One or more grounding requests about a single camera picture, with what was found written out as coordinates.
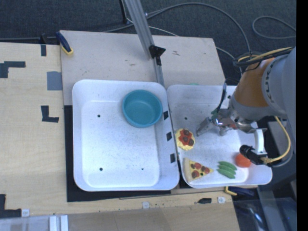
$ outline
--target red tomato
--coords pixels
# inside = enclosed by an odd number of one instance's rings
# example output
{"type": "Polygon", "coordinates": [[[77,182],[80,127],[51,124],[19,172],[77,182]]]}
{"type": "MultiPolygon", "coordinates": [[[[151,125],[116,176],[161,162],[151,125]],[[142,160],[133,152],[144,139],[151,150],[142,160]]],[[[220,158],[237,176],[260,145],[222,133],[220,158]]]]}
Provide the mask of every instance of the red tomato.
{"type": "Polygon", "coordinates": [[[238,167],[249,167],[251,165],[251,161],[241,153],[238,153],[235,157],[235,163],[238,167]]]}

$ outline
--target pizza slice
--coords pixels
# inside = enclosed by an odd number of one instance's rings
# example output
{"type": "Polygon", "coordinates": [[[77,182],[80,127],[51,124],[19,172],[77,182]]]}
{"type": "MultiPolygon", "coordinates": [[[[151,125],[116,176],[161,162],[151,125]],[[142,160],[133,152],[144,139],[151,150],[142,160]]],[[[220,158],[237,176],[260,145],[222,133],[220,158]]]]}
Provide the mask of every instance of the pizza slice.
{"type": "Polygon", "coordinates": [[[192,161],[187,157],[183,160],[183,169],[187,182],[204,177],[214,171],[213,169],[192,161]]]}
{"type": "Polygon", "coordinates": [[[183,150],[191,150],[193,148],[195,138],[193,133],[186,128],[180,128],[177,130],[176,134],[177,146],[183,150]]]}

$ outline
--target blue bowl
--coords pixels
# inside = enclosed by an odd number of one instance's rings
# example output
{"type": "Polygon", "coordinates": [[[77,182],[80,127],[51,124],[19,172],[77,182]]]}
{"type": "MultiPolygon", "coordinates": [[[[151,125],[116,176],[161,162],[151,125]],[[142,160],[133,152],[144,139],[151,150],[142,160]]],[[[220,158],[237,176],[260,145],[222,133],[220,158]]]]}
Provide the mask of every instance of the blue bowl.
{"type": "Polygon", "coordinates": [[[126,120],[137,128],[146,128],[159,121],[163,113],[160,100],[146,90],[134,90],[122,102],[126,120]]]}

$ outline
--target wooden board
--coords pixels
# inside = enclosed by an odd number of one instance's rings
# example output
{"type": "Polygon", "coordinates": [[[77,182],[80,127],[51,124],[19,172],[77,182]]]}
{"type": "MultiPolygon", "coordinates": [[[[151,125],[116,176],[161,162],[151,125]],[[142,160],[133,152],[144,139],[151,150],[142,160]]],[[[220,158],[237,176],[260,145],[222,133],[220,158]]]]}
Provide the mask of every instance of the wooden board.
{"type": "Polygon", "coordinates": [[[232,201],[222,189],[175,189],[164,196],[68,203],[63,92],[47,90],[47,72],[62,71],[60,47],[47,45],[47,56],[41,56],[37,44],[0,43],[0,52],[0,63],[26,63],[0,78],[0,193],[6,194],[5,209],[29,209],[38,216],[136,210],[143,202],[150,208],[194,205],[201,198],[217,203],[219,196],[232,201]],[[42,121],[42,105],[49,106],[49,116],[59,117],[58,123],[42,121]]]}
{"type": "Polygon", "coordinates": [[[188,205],[70,215],[69,229],[95,231],[239,231],[233,204],[188,205]]]}
{"type": "MultiPolygon", "coordinates": [[[[154,63],[138,35],[61,31],[74,50],[61,51],[64,104],[72,104],[73,85],[81,79],[156,82],[154,63]]],[[[161,56],[165,88],[174,84],[222,85],[225,77],[212,38],[153,35],[165,48],[161,56]]]]}

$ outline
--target blue clamp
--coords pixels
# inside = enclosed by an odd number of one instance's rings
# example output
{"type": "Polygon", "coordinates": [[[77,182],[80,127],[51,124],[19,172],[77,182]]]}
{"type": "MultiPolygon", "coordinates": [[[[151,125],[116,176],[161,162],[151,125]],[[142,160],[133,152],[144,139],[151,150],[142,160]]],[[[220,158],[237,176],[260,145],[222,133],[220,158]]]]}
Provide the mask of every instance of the blue clamp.
{"type": "Polygon", "coordinates": [[[68,42],[64,38],[64,36],[60,32],[56,32],[56,37],[59,40],[60,44],[62,45],[62,50],[67,54],[73,54],[73,49],[69,46],[68,42]]]}

